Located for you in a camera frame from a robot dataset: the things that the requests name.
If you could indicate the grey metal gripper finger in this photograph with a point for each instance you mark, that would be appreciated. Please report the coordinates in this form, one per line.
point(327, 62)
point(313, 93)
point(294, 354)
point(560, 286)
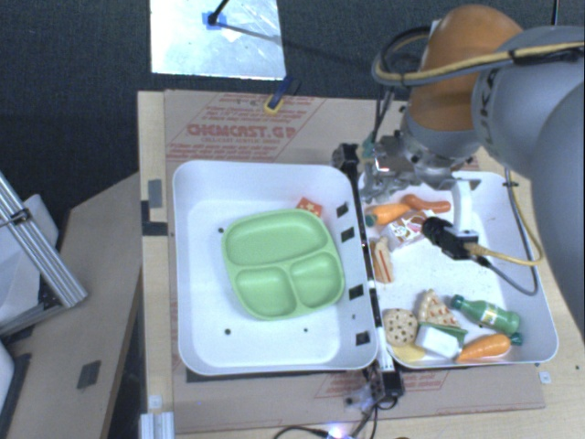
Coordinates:
point(369, 188)
point(394, 186)

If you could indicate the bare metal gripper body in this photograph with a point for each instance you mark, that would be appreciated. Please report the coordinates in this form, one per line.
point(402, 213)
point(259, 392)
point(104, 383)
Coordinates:
point(411, 165)

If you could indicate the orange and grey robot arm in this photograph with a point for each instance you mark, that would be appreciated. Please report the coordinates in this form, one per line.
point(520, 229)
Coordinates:
point(525, 121)

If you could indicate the orange carrot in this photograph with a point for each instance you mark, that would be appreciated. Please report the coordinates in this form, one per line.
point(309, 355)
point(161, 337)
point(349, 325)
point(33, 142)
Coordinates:
point(486, 348)
point(390, 213)

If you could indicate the orange sausage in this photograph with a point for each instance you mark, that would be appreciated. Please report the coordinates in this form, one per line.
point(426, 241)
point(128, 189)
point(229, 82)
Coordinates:
point(427, 204)

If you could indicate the white and pink carton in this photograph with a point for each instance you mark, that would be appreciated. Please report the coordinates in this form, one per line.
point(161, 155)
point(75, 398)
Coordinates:
point(404, 231)

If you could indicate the thin black and white rod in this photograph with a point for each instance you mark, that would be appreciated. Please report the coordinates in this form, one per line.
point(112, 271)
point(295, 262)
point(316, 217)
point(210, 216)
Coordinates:
point(365, 249)

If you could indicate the red packet with yellow stars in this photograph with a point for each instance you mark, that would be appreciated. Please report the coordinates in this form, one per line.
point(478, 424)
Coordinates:
point(310, 206)

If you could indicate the white plastic tray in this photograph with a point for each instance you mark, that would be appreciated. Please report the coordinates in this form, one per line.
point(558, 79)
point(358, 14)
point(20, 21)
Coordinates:
point(205, 336)
point(439, 272)

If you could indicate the green divided plate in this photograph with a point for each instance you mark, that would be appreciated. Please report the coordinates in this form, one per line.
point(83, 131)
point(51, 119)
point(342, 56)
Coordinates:
point(283, 263)

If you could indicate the brown cardboard board red print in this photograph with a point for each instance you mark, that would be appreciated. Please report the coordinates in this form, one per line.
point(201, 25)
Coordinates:
point(256, 131)

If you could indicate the pizza slice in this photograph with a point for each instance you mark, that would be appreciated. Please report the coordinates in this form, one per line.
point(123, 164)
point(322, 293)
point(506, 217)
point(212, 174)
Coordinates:
point(436, 311)

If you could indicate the round chocolate chip biscuit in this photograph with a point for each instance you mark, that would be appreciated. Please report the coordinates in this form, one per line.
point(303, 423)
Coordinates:
point(400, 327)

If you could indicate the green bottle yellow label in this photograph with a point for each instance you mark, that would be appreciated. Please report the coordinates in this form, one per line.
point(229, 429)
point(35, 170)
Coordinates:
point(489, 313)

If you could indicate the white and green carton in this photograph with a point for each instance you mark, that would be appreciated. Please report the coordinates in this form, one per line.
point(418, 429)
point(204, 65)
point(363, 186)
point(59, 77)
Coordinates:
point(436, 341)

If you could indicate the yellow flat cheese slice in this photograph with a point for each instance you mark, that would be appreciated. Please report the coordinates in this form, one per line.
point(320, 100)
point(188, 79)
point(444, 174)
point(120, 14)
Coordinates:
point(409, 354)

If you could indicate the black cylinder on white bracket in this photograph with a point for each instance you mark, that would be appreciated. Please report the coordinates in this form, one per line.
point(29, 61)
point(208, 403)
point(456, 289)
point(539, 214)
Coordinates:
point(450, 238)

